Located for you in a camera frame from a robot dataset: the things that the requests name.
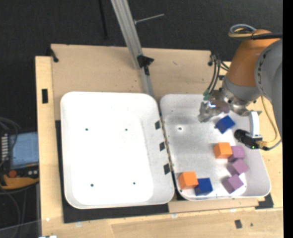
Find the blue box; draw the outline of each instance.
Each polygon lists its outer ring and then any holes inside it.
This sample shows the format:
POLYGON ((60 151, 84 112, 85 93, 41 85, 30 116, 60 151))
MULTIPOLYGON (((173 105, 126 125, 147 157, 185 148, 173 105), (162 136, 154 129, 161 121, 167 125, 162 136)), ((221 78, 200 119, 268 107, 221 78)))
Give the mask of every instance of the blue box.
POLYGON ((213 191, 211 179, 209 178, 200 178, 197 179, 198 185, 194 188, 195 195, 208 195, 213 191))
POLYGON ((224 132, 226 130, 228 130, 229 128, 233 127, 235 125, 234 121, 229 117, 229 116, 225 116, 224 118, 220 119, 217 123, 216 123, 216 128, 222 133, 224 134, 224 132))

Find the white tray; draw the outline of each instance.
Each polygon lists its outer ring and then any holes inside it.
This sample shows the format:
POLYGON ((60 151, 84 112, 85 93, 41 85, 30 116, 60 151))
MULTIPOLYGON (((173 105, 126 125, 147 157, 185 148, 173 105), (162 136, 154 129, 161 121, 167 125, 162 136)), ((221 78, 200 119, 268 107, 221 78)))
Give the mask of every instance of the white tray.
POLYGON ((249 118, 230 112, 227 115, 235 122, 235 126, 221 134, 215 124, 226 114, 200 123, 197 116, 202 101, 202 95, 192 94, 170 94, 160 101, 175 180, 182 197, 187 200, 200 200, 267 195, 271 184, 260 151, 243 146, 233 136, 239 128, 249 131, 249 118), (242 145, 245 150, 244 162, 249 170, 239 176, 244 186, 232 194, 229 194, 221 183, 223 179, 230 177, 230 173, 226 169, 229 165, 227 159, 215 158, 213 146, 218 142, 229 142, 232 146, 242 145), (187 171, 195 171, 198 179, 210 178, 213 191, 208 195, 196 196, 193 189, 181 190, 178 177, 187 171))
POLYGON ((158 106, 146 94, 70 92, 61 100, 66 200, 75 208, 155 205, 174 195, 158 106))

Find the cube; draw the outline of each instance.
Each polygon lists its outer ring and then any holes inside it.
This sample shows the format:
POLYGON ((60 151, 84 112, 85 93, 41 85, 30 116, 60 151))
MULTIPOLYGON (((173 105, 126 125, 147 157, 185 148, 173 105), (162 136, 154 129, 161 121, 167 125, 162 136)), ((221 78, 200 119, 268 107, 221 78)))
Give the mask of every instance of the cube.
POLYGON ((178 181, 181 189, 195 188, 198 185, 196 173, 194 171, 183 172, 178 181))
POLYGON ((234 162, 237 159, 243 159, 246 157, 244 148, 241 145, 235 145, 231 147, 232 155, 228 158, 228 162, 234 162))
POLYGON ((244 163, 242 159, 236 160, 233 164, 227 167, 227 170, 231 175, 240 175, 248 170, 248 166, 244 163))
POLYGON ((233 193, 244 185, 238 175, 233 175, 227 178, 225 181, 222 182, 222 184, 229 194, 233 193))
POLYGON ((235 125, 234 121, 230 118, 230 116, 225 116, 224 118, 220 119, 216 124, 215 127, 224 134, 229 128, 235 125))
POLYGON ((228 142, 219 142, 213 149, 216 159, 227 159, 232 155, 232 149, 228 142))
POLYGON ((208 195, 213 191, 211 179, 209 178, 200 178, 197 179, 198 185, 194 188, 195 195, 208 195))

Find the orange cube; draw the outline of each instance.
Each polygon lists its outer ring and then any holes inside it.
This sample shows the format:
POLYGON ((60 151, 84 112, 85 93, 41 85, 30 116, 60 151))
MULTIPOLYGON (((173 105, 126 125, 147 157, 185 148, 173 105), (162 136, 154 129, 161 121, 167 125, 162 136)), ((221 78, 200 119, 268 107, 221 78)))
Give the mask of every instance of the orange cube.
POLYGON ((217 145, 214 146, 214 153, 216 159, 227 159, 232 155, 230 143, 219 142, 217 145))
POLYGON ((195 188, 198 185, 196 173, 194 171, 183 172, 179 177, 181 189, 195 188))

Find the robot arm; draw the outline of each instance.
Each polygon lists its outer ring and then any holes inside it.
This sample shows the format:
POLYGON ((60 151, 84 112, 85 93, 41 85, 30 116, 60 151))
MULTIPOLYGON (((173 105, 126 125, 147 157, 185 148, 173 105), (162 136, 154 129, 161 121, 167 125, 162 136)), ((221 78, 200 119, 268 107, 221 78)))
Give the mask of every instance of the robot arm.
POLYGON ((229 35, 242 39, 222 88, 214 90, 207 103, 200 107, 200 122, 229 110, 247 116, 247 106, 260 96, 273 105, 274 115, 282 139, 282 34, 254 29, 248 25, 231 27, 229 35))

